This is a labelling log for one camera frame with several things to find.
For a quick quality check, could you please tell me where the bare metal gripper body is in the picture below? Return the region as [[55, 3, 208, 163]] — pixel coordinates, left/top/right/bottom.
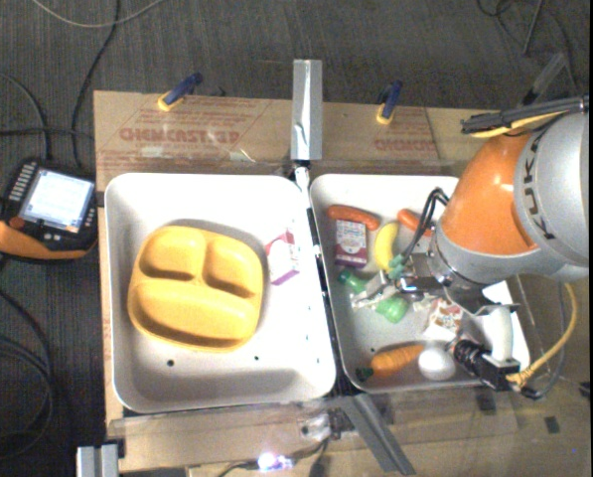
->
[[395, 250, 457, 301]]

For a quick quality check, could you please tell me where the green bottle with white label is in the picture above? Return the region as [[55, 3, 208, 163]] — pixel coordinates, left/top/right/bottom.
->
[[336, 267, 410, 325]]

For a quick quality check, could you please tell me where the yellow banana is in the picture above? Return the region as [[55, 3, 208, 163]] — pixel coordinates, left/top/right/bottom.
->
[[373, 221, 402, 273]]

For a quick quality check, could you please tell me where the white plastic tray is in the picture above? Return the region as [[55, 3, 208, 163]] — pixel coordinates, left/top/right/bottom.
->
[[308, 173, 532, 396], [103, 171, 338, 415]]

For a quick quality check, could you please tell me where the white packet with red print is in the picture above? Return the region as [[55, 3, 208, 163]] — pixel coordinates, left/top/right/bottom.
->
[[421, 297, 469, 343]]

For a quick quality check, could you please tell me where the short red sausage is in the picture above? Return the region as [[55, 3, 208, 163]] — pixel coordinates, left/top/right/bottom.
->
[[396, 208, 434, 239]]

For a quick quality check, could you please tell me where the orange carrot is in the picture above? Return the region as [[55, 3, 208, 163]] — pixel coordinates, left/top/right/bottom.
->
[[355, 343, 427, 383]]

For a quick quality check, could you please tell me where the long red sausage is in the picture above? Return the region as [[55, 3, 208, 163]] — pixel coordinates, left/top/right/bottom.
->
[[325, 204, 381, 232]]

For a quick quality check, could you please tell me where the white egg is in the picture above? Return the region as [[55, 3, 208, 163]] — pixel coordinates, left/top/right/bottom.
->
[[417, 347, 458, 383]]

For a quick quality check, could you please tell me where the white and purple carton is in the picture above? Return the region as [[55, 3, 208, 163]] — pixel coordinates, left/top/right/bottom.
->
[[264, 228, 302, 287]]

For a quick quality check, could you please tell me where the yellow divided plate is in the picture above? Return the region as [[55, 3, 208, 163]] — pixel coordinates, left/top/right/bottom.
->
[[125, 224, 267, 354]]

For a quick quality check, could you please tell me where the brown cardboard board red print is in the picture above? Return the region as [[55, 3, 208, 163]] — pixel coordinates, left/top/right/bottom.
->
[[92, 89, 591, 472]]

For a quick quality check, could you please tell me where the black cylinder on white bracket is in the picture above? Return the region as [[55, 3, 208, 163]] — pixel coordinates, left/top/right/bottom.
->
[[452, 303, 523, 393]]

